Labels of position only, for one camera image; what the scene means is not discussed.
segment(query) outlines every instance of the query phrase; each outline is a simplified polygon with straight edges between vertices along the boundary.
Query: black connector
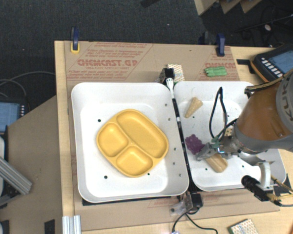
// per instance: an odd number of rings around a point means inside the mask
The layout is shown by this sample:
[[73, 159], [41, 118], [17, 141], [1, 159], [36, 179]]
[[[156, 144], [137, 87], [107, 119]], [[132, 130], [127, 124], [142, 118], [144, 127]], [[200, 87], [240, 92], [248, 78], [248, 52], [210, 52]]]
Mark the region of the black connector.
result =
[[172, 78], [175, 79], [175, 71], [173, 68], [163, 68], [160, 73], [160, 83], [166, 85], [166, 79]]
[[195, 209], [203, 207], [202, 197], [199, 193], [191, 193], [192, 204]]
[[260, 182], [249, 175], [244, 176], [241, 180], [241, 183], [246, 189], [254, 193], [254, 196], [262, 202], [269, 201], [269, 198], [267, 197], [267, 193], [273, 193], [273, 190], [265, 191], [262, 188], [260, 188], [258, 186], [260, 185]]

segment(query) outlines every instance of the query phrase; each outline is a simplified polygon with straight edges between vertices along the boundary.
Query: blue clamp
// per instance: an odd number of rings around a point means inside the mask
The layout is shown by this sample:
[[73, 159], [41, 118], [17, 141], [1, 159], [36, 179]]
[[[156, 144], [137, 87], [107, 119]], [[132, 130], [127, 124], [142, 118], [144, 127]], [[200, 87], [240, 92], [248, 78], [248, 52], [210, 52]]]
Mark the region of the blue clamp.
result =
[[72, 27], [72, 32], [71, 32], [72, 43], [71, 43], [70, 50], [73, 54], [78, 54], [80, 50], [78, 38], [79, 38], [79, 29], [76, 27]]
[[217, 56], [223, 57], [225, 56], [225, 36], [222, 33], [216, 35], [216, 53]]

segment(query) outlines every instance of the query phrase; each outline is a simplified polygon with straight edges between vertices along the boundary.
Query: wooden table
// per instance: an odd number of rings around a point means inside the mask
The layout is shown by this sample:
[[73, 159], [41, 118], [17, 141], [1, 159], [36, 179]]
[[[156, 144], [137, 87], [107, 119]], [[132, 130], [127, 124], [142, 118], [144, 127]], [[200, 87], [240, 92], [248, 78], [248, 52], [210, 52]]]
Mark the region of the wooden table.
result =
[[[250, 59], [252, 56], [268, 51], [267, 48], [232, 47], [234, 59]], [[61, 187], [63, 216], [74, 216], [74, 199], [72, 185], [72, 167], [69, 141], [69, 122], [67, 115], [67, 89], [65, 72], [64, 42], [55, 42], [56, 77], [57, 77], [57, 104], [59, 121], [59, 143], [61, 162]], [[248, 81], [253, 84], [261, 83], [256, 75], [250, 75], [248, 68], [241, 68], [237, 65], [241, 81]], [[282, 160], [288, 173], [293, 188], [293, 153], [280, 150]], [[228, 226], [250, 218], [260, 234], [290, 234], [293, 229], [293, 207], [282, 208], [278, 212], [264, 214], [237, 215], [211, 219], [201, 219], [195, 222], [202, 227], [213, 227], [220, 234], [228, 233]], [[87, 231], [87, 234], [169, 234], [173, 223], [150, 224], [143, 226], [114, 228], [106, 230]], [[176, 227], [182, 234], [212, 233], [211, 231], [198, 230], [189, 221], [180, 221]]]

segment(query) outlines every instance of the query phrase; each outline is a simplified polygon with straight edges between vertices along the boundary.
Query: cone-shaped object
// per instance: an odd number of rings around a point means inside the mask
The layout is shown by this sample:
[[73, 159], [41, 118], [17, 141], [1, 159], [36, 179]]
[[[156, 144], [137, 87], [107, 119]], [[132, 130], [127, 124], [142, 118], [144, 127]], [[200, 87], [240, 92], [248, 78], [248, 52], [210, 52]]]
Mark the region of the cone-shaped object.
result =
[[198, 110], [203, 105], [203, 102], [200, 101], [197, 97], [193, 97], [191, 104], [187, 110], [185, 118], [189, 118], [196, 110]]

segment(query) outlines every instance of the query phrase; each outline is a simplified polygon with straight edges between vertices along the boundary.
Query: green object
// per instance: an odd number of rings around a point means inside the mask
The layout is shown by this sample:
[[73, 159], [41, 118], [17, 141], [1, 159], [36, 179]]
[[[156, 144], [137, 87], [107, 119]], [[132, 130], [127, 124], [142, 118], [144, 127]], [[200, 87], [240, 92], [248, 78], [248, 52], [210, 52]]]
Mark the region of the green object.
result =
[[224, 66], [213, 67], [213, 68], [206, 68], [204, 69], [208, 77], [214, 76], [226, 76], [227, 71]]
[[211, 139], [211, 142], [213, 143], [211, 144], [212, 148], [214, 149], [218, 148], [220, 146], [219, 136], [218, 135], [215, 136], [213, 139]]

